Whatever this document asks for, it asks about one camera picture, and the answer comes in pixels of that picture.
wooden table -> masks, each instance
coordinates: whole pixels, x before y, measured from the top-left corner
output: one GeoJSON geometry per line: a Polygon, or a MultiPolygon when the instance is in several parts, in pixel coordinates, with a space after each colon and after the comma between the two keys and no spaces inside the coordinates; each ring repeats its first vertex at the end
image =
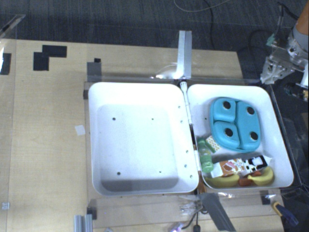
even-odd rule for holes
{"type": "MultiPolygon", "coordinates": [[[[7,85],[15,86],[7,232],[73,231],[74,215],[85,215],[85,136],[78,135],[75,126],[85,125],[86,63],[94,58],[101,59],[104,73],[152,76],[177,61],[177,49],[16,42],[15,79],[6,79],[7,85]],[[33,52],[41,52],[43,44],[67,46],[67,57],[50,58],[48,72],[33,71],[33,52]]],[[[242,77],[237,54],[219,51],[194,50],[192,74],[242,77]]],[[[236,217],[231,221],[237,231],[283,231],[279,216],[270,206],[267,209],[267,216],[236,217]]],[[[200,224],[202,231],[217,231],[209,218],[200,224]]],[[[166,232],[170,226],[171,223],[160,223],[112,229],[114,232],[166,232]]]]}

